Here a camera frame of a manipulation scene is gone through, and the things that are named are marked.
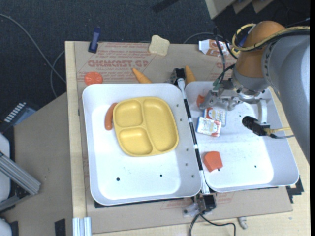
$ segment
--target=blue object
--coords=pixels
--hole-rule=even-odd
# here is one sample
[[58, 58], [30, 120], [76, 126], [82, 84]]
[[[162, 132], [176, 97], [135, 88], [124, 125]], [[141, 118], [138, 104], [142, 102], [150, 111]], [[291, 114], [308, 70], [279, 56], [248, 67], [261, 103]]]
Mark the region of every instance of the blue object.
[[100, 35], [100, 27], [95, 27], [94, 32], [93, 32], [93, 40], [90, 43], [89, 46], [89, 52], [90, 53], [96, 53], [97, 52], [97, 47], [98, 47], [98, 38]]

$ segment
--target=orange carrot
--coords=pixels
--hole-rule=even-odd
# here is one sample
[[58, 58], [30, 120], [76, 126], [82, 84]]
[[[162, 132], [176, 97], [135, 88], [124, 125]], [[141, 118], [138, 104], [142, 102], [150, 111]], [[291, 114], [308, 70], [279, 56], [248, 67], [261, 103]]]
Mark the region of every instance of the orange carrot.
[[136, 68], [132, 69], [134, 75], [136, 76], [138, 82], [140, 83], [152, 83], [142, 72], [138, 71]]
[[113, 127], [113, 112], [114, 112], [114, 108], [115, 106], [117, 105], [117, 103], [113, 103], [109, 109], [107, 110], [106, 112], [106, 115], [105, 115], [105, 129], [106, 130], [111, 130], [112, 127]]
[[188, 84], [189, 82], [192, 82], [192, 81], [196, 81], [196, 78], [195, 78], [194, 74], [192, 73], [189, 66], [185, 67], [185, 71], [186, 71], [186, 84]]

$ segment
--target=dark carpet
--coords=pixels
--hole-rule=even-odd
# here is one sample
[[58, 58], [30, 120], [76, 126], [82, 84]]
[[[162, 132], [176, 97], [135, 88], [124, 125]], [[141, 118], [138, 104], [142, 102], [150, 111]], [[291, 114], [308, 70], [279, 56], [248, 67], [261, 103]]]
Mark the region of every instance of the dark carpet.
[[[101, 27], [100, 41], [150, 41], [157, 34], [184, 43], [217, 26], [230, 41], [247, 23], [309, 25], [310, 0], [275, 0], [257, 14], [251, 5], [238, 14], [229, 6], [214, 20], [205, 0], [0, 0], [0, 14], [1, 117], [20, 101], [41, 108], [66, 92], [65, 82], [55, 74], [51, 87], [49, 63], [56, 61], [55, 69], [65, 80], [64, 42], [91, 41], [94, 27]], [[210, 36], [198, 35], [187, 43], [205, 38]]]

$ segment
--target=toy bread slice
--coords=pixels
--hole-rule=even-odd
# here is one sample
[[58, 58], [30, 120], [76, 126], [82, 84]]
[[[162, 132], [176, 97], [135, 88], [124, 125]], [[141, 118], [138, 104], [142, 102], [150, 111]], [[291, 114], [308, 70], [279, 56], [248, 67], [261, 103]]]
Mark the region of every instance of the toy bread slice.
[[161, 38], [158, 35], [153, 35], [151, 44], [149, 45], [149, 53], [166, 56], [170, 43], [167, 39]]

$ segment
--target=yellow divided plate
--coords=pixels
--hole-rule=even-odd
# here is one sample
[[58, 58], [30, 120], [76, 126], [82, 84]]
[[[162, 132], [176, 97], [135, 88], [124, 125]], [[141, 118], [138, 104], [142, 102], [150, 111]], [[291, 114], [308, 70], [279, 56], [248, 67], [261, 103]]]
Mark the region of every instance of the yellow divided plate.
[[173, 150], [179, 141], [173, 113], [157, 97], [139, 97], [119, 102], [113, 123], [122, 150], [131, 156], [151, 156]]

